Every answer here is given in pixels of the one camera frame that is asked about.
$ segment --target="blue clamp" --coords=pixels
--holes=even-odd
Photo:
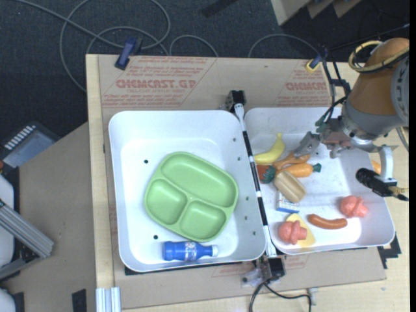
[[[137,40],[136,38],[133,38],[133,37],[129,38],[125,42],[123,52],[118,57],[116,64],[114,66],[118,68],[119,70],[125,70],[130,61],[129,56],[132,54],[135,54],[135,55],[139,54],[140,50],[142,49],[142,43],[143,43],[142,39]]]

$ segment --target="hot dog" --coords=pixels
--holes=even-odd
[[[316,214],[311,214],[307,217],[309,222],[314,226],[320,227],[322,229],[341,229],[345,228],[348,224],[345,218],[337,218],[335,220],[326,220]]]

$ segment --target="banana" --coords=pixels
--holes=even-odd
[[[281,139],[281,133],[278,133],[278,139],[275,141],[270,150],[255,155],[254,162],[259,165],[271,164],[276,161],[284,151],[285,144]]]

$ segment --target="blue plastic bottle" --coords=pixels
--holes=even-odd
[[[165,242],[163,243],[162,254],[166,261],[195,261],[205,255],[216,257],[218,248],[216,245],[203,246],[197,242]]]

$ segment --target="green plate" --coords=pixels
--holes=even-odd
[[[238,198],[235,180],[191,153],[175,152],[158,165],[146,189],[146,211],[160,225],[206,242],[225,228]]]

